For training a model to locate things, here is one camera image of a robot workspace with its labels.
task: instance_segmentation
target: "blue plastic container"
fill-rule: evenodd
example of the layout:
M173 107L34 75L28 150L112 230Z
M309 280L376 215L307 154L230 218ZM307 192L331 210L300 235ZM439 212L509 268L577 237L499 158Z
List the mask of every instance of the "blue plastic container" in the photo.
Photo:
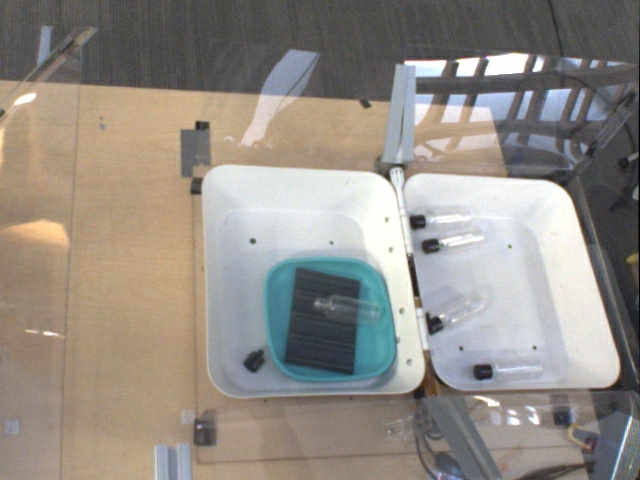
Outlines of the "blue plastic container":
M360 299L380 306L380 318L374 324L358 326L353 375L284 362L293 284L298 268L355 279L360 282ZM271 356L280 370L296 380L340 382L367 379L383 374L395 358L393 315L384 279L370 265L360 260L303 258L279 263L269 271L265 281L264 311Z

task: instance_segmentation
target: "wooden table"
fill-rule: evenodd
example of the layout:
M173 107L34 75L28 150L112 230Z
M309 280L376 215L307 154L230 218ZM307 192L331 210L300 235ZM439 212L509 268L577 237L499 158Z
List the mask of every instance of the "wooden table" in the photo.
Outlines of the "wooden table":
M257 147L241 147L245 132L256 122L259 102L257 95L80 88L68 222L61 218L58 226L52 226L38 223L36 214L21 216L14 225L22 227L12 233L27 236L35 249L22 270L5 271L2 285L17 291L19 272L36 269L38 278L39 268L42 283L29 285L30 300L47 302L57 294L57 304L64 306L68 298L66 326L56 324L66 329L64 339L41 338L45 345L30 347L33 356L24 361L33 371L24 365L7 371L7 362L0 362L0 381L1 376L30 375L23 384L16 382L13 391L0 382L0 414L23 415L31 421L33 411L39 410L43 421L49 422L25 428L10 445L2 441L0 463L9 465L0 468L7 468L9 478L51 478L58 465L64 479L152 478L154 446L190 442L188 411L202 409L207 397L214 396L198 359L203 352L197 347L203 343L198 338L202 326L196 322L202 314L196 314L196 308L203 300L194 269L200 259L199 249L194 249L196 200L189 193L191 180L179 173L181 129L192 128L196 120L210 122L215 164L370 170L381 151L388 103L373 102L364 109L357 101L311 98L279 112ZM45 121L53 124L46 127L47 133L63 140L68 123L55 108L50 111ZM488 161L494 173L504 172L499 148ZM7 227L2 233L6 235ZM20 247L17 250L24 251L24 244ZM56 265L61 270L51 275ZM3 327L0 336L21 333L20 318L10 323L13 332ZM24 339L8 346L21 350L27 346ZM48 364L61 370L38 371ZM60 381L30 384L31 376L40 378L39 373L41 378ZM60 410L61 421L55 417ZM498 454L503 467L516 451ZM193 474L195 479L421 478L411 446L399 446L397 452L214 464L198 462L203 457L194 454ZM557 464L566 460L567 453L573 459L579 456L574 445L562 442L545 449L544 457L530 454L530 464L521 462L518 468L524 472L531 465Z

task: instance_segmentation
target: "black cap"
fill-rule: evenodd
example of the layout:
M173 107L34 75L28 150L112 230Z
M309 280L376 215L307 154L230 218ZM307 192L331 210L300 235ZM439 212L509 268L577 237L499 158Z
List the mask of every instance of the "black cap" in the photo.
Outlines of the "black cap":
M244 367L252 373L256 373L264 364L264 350L254 350L244 360Z
M493 377L493 366L490 364L477 364L473 367L473 376L478 380L491 379Z
M427 328L429 329L429 334L435 334L438 331L444 329L444 324L442 320L438 316L427 317Z
M425 254L438 252L440 249L442 249L442 244L437 238L430 238L429 240L422 241L422 250Z
M427 218L424 215L410 215L411 229L422 229L427 226Z

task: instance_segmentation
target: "test tube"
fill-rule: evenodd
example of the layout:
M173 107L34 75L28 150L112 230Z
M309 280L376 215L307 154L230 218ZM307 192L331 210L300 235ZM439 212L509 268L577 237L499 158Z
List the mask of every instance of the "test tube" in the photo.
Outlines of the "test tube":
M532 380L540 377L543 371L541 364L525 361L505 364L486 363L476 364L473 367L473 376L480 381L493 378L498 381Z
M315 298L313 309L330 320L348 324L375 324L382 312L380 305L375 302L342 295Z
M456 325L460 321L482 311L485 307L482 297L458 297L443 308L438 308L435 316L429 318L429 334L435 334L445 327Z
M412 229L422 229L436 224L460 224L470 220L471 212L464 206L432 208L409 217Z
M423 240L422 251L425 254L431 254L444 250L465 249L468 246L477 245L483 240L484 235L478 228L462 229Z

